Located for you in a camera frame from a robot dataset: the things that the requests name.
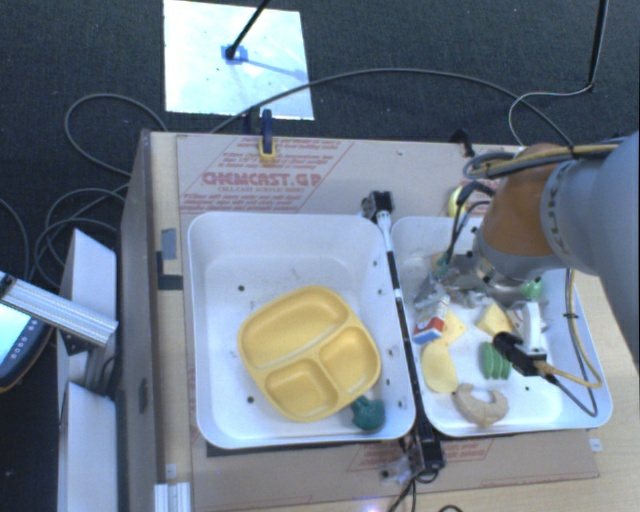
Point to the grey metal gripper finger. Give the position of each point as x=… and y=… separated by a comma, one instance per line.
x=431, y=292
x=472, y=300

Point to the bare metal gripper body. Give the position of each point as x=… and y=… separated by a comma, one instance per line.
x=472, y=281

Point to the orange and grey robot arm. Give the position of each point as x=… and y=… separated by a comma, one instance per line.
x=585, y=210

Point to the yellow cheese wedge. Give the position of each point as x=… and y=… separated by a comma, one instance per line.
x=492, y=320

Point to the white red blue carton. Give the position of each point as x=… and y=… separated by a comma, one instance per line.
x=431, y=322

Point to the thin black and white rod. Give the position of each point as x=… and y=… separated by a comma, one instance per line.
x=400, y=300

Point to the yellow cheese slice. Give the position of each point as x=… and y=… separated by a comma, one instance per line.
x=456, y=327

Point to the green ribbed pea pod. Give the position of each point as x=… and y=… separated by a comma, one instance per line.
x=495, y=360

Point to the yellow round ball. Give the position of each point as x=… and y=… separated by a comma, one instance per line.
x=455, y=201

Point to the beige croissant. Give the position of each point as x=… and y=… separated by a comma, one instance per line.
x=480, y=407

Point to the brown cardboard board red print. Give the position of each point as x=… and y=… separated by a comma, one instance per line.
x=400, y=175

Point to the white plastic tray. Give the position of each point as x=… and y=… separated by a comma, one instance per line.
x=280, y=250
x=540, y=405

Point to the green broccoli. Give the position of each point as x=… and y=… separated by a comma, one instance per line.
x=367, y=414

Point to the yellow divided plate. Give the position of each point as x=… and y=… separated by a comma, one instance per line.
x=305, y=350

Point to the black cylinder on white bracket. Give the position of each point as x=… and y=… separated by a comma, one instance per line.
x=525, y=350

